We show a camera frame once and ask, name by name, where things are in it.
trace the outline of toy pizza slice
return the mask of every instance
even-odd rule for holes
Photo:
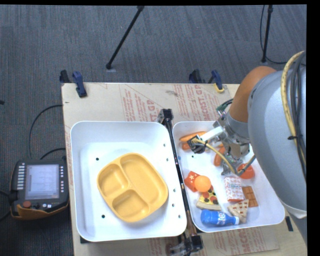
[[[207,192],[201,193],[199,200],[196,202],[196,207],[200,209],[208,209],[221,211],[221,205],[218,202],[218,198],[214,191],[214,187],[211,185],[211,188]]]
[[[233,216],[239,217],[240,222],[247,222],[247,211],[249,207],[249,199],[229,205],[227,208]]]

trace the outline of tripod leg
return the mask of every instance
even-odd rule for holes
[[[121,39],[118,47],[115,49],[115,52],[113,53],[111,59],[109,60],[109,62],[108,62],[108,63],[106,64],[106,66],[105,66],[108,70],[111,69],[111,63],[114,61],[114,59],[115,59],[115,57],[117,56],[117,54],[118,54],[118,52],[119,52],[122,44],[123,44],[124,41],[126,40],[127,35],[129,34],[131,28],[134,26],[134,24],[135,24],[135,22],[136,22],[136,20],[137,20],[137,18],[138,18],[138,16],[139,16],[139,14],[143,11],[144,8],[145,8],[144,5],[138,5],[138,6],[137,6],[138,11],[136,12],[135,16],[133,17],[133,20],[131,21],[129,27],[127,28],[125,34],[123,35],[123,37],[122,37],[122,39]]]
[[[262,62],[266,62],[266,53],[267,53],[267,44],[268,44],[268,37],[269,37],[269,27],[270,27],[270,19],[271,19],[271,13],[273,12],[272,4],[269,4],[268,7],[268,18],[266,20],[266,30],[265,30],[265,38],[264,38],[264,45],[263,45],[263,56],[262,56]]]

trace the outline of yellow plate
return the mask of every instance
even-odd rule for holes
[[[127,153],[103,167],[97,187],[111,210],[125,222],[137,222],[159,209],[168,187],[141,154]]]

